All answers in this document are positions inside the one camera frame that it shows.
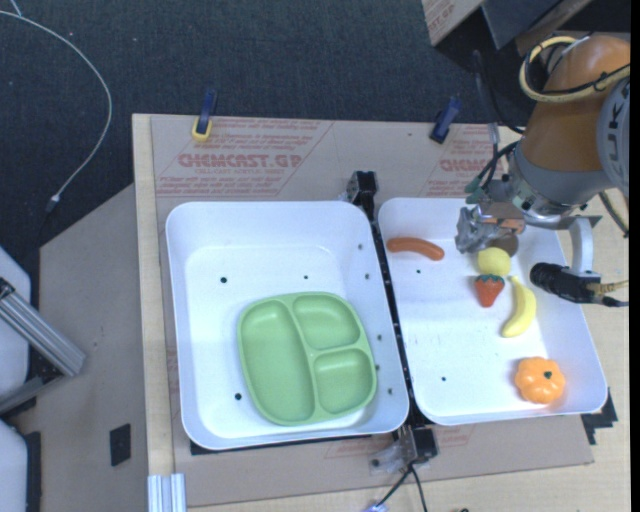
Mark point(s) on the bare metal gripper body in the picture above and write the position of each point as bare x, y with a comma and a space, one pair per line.
510, 212

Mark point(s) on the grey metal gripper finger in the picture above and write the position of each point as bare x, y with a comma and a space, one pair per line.
486, 237
465, 232

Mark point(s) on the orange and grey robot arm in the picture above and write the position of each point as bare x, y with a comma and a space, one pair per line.
565, 125

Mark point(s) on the brown round toy kiwi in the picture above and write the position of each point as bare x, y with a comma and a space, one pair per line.
509, 244

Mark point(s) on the yellow toy lemon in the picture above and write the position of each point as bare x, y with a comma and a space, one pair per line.
492, 261

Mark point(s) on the orange toy sausage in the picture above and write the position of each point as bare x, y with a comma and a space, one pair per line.
415, 247

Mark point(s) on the red toy strawberry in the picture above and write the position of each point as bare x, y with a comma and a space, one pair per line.
488, 292

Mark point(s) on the yellow banana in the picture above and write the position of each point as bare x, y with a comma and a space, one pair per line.
522, 310

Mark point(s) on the thin black rod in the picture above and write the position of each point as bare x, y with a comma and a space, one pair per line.
395, 310

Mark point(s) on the white plastic tray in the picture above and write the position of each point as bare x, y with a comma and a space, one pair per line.
460, 360
210, 320

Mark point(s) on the orange toy pumpkin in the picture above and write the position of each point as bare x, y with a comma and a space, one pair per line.
539, 380

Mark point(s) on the brown cardboard board red print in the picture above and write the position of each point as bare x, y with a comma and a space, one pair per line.
310, 150

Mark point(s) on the green divided plate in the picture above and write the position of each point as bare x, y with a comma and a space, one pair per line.
272, 360

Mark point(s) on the black cylinder on white bracket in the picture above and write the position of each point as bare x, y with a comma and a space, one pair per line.
555, 281

